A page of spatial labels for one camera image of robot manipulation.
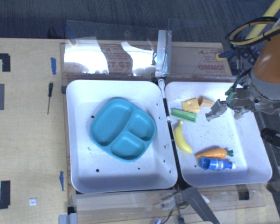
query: wooden table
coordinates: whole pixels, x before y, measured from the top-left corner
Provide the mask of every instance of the wooden table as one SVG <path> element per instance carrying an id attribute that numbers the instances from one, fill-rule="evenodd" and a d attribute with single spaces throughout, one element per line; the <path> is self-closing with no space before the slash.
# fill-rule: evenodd
<path id="1" fill-rule="evenodd" d="M 0 210 L 0 223 L 58 223 L 67 213 L 67 157 L 61 52 L 64 40 L 0 38 L 0 53 L 11 56 L 11 71 L 2 72 L 5 84 L 4 110 L 0 110 L 0 182 L 10 180 L 11 203 Z M 56 75 L 51 58 L 56 59 Z M 48 86 L 54 82 L 48 108 Z M 59 179 L 63 172 L 64 190 Z M 256 208 L 216 211 L 222 223 L 280 223 L 270 192 L 262 187 L 266 205 Z M 29 205 L 37 198 L 37 205 Z M 197 214 L 185 215 L 186 223 L 201 223 Z M 176 218 L 168 220 L 173 224 Z M 150 223 L 151 219 L 118 223 Z"/>

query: black cable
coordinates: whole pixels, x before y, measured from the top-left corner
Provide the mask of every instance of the black cable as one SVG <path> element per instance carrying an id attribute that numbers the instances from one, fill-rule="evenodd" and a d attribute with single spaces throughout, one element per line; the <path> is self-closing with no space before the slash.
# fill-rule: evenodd
<path id="1" fill-rule="evenodd" d="M 183 210 L 183 209 L 186 209 L 188 206 L 189 206 L 189 204 L 187 202 L 184 202 L 184 203 L 180 204 L 177 208 Z"/>
<path id="2" fill-rule="evenodd" d="M 171 210 L 171 211 L 169 212 L 168 217 L 165 219 L 165 221 L 162 222 L 162 224 L 165 224 L 165 223 L 169 220 L 169 218 L 171 217 L 172 213 L 173 213 L 173 210 Z"/>
<path id="3" fill-rule="evenodd" d="M 232 30 L 226 37 L 225 39 L 227 41 L 229 41 L 230 43 L 238 43 L 237 46 L 238 47 L 247 47 L 247 46 L 252 46 L 252 45 L 255 45 L 257 43 L 260 43 L 264 40 L 269 40 L 272 36 L 275 36 L 277 34 L 280 33 L 280 28 L 275 28 L 276 30 L 273 31 L 272 30 L 269 30 L 267 32 L 264 32 L 262 35 L 259 35 L 255 38 L 251 38 L 251 39 L 241 39 L 241 40 L 237 40 L 237 36 L 238 34 L 250 27 L 250 26 L 254 26 L 254 25 L 258 25 L 258 24 L 274 24 L 278 19 L 275 18 L 275 17 L 260 17 L 260 18 L 256 18 L 256 19 L 253 19 L 247 23 L 245 23 L 244 25 L 242 26 L 239 26 L 237 27 L 236 29 Z"/>
<path id="4" fill-rule="evenodd" d="M 248 51 L 248 53 L 253 57 L 254 61 L 256 61 L 257 58 L 256 58 L 256 56 L 253 54 L 253 52 L 251 51 L 251 49 L 250 49 L 249 47 L 246 47 L 245 49 L 246 49 L 246 50 Z"/>
<path id="5" fill-rule="evenodd" d="M 245 75 L 247 75 L 247 74 L 250 72 L 251 69 L 252 69 L 252 68 L 249 68 L 249 69 L 245 70 L 245 71 L 239 76 L 239 79 L 241 79 L 241 78 L 243 78 Z"/>
<path id="6" fill-rule="evenodd" d="M 155 52 L 155 50 L 153 51 L 153 59 L 152 59 L 152 63 L 151 65 L 155 66 L 156 65 L 156 61 L 155 58 L 157 57 L 157 53 Z"/>
<path id="7" fill-rule="evenodd" d="M 239 78 L 240 78 L 240 75 L 241 75 L 241 56 L 240 56 L 240 53 L 239 53 L 239 48 L 238 47 L 235 47 L 235 51 L 237 53 L 237 69 L 238 69 L 238 75 L 237 75 L 237 79 L 236 81 L 233 83 L 232 85 L 232 89 L 233 89 L 233 92 L 235 92 L 235 89 L 238 85 L 238 81 L 239 81 Z"/>

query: wire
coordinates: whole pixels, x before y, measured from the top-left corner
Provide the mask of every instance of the wire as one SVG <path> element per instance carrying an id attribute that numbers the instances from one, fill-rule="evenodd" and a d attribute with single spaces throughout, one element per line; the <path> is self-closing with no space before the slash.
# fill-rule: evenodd
<path id="1" fill-rule="evenodd" d="M 155 61 L 156 57 L 157 57 L 157 53 L 155 52 L 155 50 L 153 50 L 153 59 L 151 65 L 156 65 L 156 61 Z"/>
<path id="2" fill-rule="evenodd" d="M 245 49 L 246 49 L 246 50 L 248 51 L 248 53 L 253 57 L 254 61 L 256 61 L 257 58 L 256 58 L 256 56 L 253 54 L 253 52 L 251 51 L 251 49 L 248 48 L 248 47 L 246 47 Z"/>
<path id="3" fill-rule="evenodd" d="M 258 24 L 275 24 L 278 19 L 275 17 L 260 17 L 256 18 L 254 20 L 251 20 L 244 25 L 234 29 L 231 31 L 225 39 L 228 40 L 231 44 L 237 46 L 237 47 L 246 47 L 246 46 L 252 46 L 254 44 L 257 44 L 259 42 L 262 42 L 264 40 L 269 40 L 272 36 L 277 35 L 280 33 L 280 25 L 262 33 L 261 35 L 258 35 L 252 39 L 245 39 L 245 40 L 236 40 L 237 35 L 243 31 L 246 28 L 249 28 L 251 26 L 255 26 Z"/>
<path id="4" fill-rule="evenodd" d="M 236 87 L 238 85 L 238 81 L 239 81 L 239 78 L 240 78 L 240 75 L 241 75 L 241 70 L 242 70 L 242 62 L 241 62 L 241 56 L 240 56 L 240 53 L 239 53 L 239 48 L 238 47 L 235 47 L 235 51 L 236 51 L 236 54 L 237 54 L 237 69 L 238 69 L 238 75 L 237 75 L 237 79 L 236 81 L 233 83 L 232 85 L 232 90 L 233 92 L 235 92 L 236 90 Z"/>
<path id="5" fill-rule="evenodd" d="M 239 79 L 238 79 L 238 84 L 242 85 L 243 82 L 245 81 L 243 78 L 248 75 L 250 73 L 252 68 L 249 68 L 247 70 L 245 70 L 240 76 L 239 76 Z"/>
<path id="6" fill-rule="evenodd" d="M 279 9 L 280 9 L 280 0 L 275 0 L 271 4 L 271 6 L 267 9 L 267 11 L 263 14 L 263 16 L 264 17 L 275 16 Z M 255 26 L 252 29 L 252 31 L 249 33 L 249 35 L 246 37 L 246 39 L 258 36 L 265 27 L 266 27 L 266 25 Z"/>
<path id="7" fill-rule="evenodd" d="M 165 221 L 163 221 L 161 224 L 165 224 L 168 220 L 169 220 L 169 218 L 171 217 L 171 215 L 172 215 L 172 212 L 173 212 L 173 210 L 171 210 L 170 212 L 169 212 L 169 215 L 168 215 L 168 217 L 165 219 Z"/>
<path id="8" fill-rule="evenodd" d="M 177 206 L 179 217 L 181 217 L 180 209 L 181 210 L 186 209 L 188 206 L 189 206 L 189 204 L 187 202 L 181 203 L 180 205 Z M 165 224 L 169 220 L 169 218 L 171 218 L 173 211 L 174 211 L 174 209 L 172 209 L 169 212 L 168 217 L 161 224 Z"/>

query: blue plate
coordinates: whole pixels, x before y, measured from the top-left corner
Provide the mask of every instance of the blue plate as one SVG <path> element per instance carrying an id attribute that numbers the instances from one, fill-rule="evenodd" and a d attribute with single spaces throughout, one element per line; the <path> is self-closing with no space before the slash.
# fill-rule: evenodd
<path id="1" fill-rule="evenodd" d="M 109 101 L 90 125 L 92 141 L 109 155 L 125 162 L 140 158 L 155 133 L 154 120 L 122 98 Z"/>

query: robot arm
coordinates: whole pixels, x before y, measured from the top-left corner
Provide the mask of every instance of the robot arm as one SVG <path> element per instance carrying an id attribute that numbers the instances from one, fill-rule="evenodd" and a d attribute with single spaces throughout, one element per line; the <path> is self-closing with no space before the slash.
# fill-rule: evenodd
<path id="1" fill-rule="evenodd" d="M 211 111 L 205 114 L 208 121 L 219 117 L 228 107 L 234 110 L 236 119 L 239 119 L 243 113 L 248 111 L 262 111 L 273 114 L 280 109 L 280 25 L 273 27 L 273 29 L 275 29 L 275 32 L 270 33 L 267 37 L 265 33 L 258 36 L 260 41 L 267 40 L 267 42 L 255 65 L 238 75 L 234 85 L 225 93 L 226 101 L 217 100 Z M 236 36 L 233 33 L 234 31 L 231 32 L 231 39 Z M 231 43 L 235 44 L 236 47 L 243 47 L 251 45 L 253 40 L 257 39 L 253 38 L 243 42 L 231 40 Z"/>

